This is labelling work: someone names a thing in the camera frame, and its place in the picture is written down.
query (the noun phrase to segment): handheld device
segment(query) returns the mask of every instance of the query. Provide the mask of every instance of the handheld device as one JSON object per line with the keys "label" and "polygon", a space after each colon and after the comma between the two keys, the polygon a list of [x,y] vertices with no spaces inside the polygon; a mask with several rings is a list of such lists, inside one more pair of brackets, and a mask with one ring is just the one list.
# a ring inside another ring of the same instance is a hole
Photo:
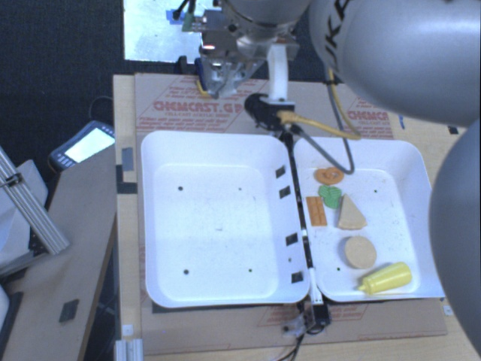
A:
{"label": "handheld device", "polygon": [[114,142],[113,128],[103,122],[92,120],[72,139],[49,155],[49,164],[57,171],[65,170],[99,153]]}

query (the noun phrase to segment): cardboard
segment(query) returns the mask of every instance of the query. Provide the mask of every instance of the cardboard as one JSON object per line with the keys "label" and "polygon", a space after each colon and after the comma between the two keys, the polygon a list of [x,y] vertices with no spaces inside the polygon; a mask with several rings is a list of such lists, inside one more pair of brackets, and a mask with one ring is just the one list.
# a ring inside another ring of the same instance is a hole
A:
{"label": "cardboard", "polygon": [[[179,75],[135,76],[137,144],[129,147],[137,149],[142,138],[157,129],[265,133],[255,127],[244,112],[243,105],[250,93],[267,92],[268,82],[251,80],[240,87],[236,96],[214,101],[200,95],[195,80],[192,76]],[[389,120],[393,118],[392,115],[361,100],[344,85],[338,87],[338,92],[348,117],[365,138],[393,138]],[[289,99],[296,103],[296,112],[300,115],[335,126],[323,85],[291,82]],[[311,135],[327,136],[318,129],[309,126],[303,128]],[[141,337],[144,340],[144,353],[155,355],[294,344],[292,336],[283,334],[283,327],[298,316],[295,305],[168,310],[152,303],[144,282],[140,168],[138,159],[139,186],[136,197],[139,207]],[[307,337],[306,343],[424,337],[447,333],[437,299],[331,305],[330,309],[332,324],[323,333]]]}

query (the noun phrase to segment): yellow cable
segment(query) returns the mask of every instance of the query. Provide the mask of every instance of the yellow cable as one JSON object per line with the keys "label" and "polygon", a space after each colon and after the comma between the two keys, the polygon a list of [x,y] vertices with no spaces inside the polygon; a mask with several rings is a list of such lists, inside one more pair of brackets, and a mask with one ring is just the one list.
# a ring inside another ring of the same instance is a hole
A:
{"label": "yellow cable", "polygon": [[[329,80],[334,81],[334,74],[330,68],[328,68],[328,75],[329,75]],[[344,110],[342,108],[342,105],[340,104],[340,99],[339,95],[337,94],[336,87],[334,85],[331,85],[331,92],[332,92],[332,97],[334,98],[334,103],[336,104],[337,110],[339,111],[340,115],[344,119],[344,122],[348,125],[348,127],[354,132],[355,135],[361,136],[361,133],[357,130],[356,127],[351,123],[350,119],[347,117],[347,115],[344,113]]]}
{"label": "yellow cable", "polygon": [[324,130],[332,135],[340,136],[342,138],[352,139],[354,141],[358,141],[359,139],[361,139],[360,135],[348,134],[347,132],[343,132],[333,127],[330,127],[327,124],[317,122],[316,120],[307,119],[306,117],[302,117],[301,115],[298,115],[292,111],[278,111],[277,117],[280,118],[280,124],[303,123],[309,126],[317,127],[318,129]]}

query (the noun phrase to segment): beige circle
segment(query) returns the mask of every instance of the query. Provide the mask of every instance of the beige circle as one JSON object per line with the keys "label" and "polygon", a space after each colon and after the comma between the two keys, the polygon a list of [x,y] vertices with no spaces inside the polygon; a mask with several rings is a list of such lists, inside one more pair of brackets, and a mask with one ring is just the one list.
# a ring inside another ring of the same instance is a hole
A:
{"label": "beige circle", "polygon": [[344,248],[347,262],[354,268],[370,268],[376,262],[376,248],[364,237],[351,237]]}

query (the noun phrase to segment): device screen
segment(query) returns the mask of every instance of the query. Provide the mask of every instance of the device screen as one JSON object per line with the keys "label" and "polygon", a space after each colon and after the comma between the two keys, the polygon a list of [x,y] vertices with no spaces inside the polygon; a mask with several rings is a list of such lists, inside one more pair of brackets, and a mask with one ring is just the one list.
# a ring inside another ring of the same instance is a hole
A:
{"label": "device screen", "polygon": [[100,129],[93,129],[80,141],[65,151],[65,155],[77,163],[111,146],[115,139]]}

